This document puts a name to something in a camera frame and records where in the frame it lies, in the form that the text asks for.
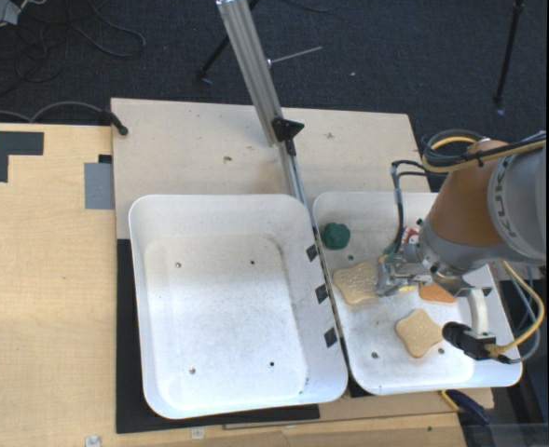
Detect orange biscuit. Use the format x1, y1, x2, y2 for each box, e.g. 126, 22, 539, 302
418, 281, 457, 305

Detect black cylinder on white bracket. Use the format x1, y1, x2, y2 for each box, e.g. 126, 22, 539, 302
441, 286, 499, 361

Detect green broccoli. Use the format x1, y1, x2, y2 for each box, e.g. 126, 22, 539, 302
320, 222, 352, 251

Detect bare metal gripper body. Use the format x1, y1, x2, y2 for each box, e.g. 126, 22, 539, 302
378, 244, 448, 296

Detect white plastic tray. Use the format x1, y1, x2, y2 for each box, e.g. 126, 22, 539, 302
128, 193, 350, 421
311, 191, 524, 397

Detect pale wood board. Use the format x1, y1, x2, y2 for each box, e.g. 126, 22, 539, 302
110, 98, 495, 437

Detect tan toast bread slice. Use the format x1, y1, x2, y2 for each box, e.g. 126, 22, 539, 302
393, 308, 445, 360
332, 262, 380, 307

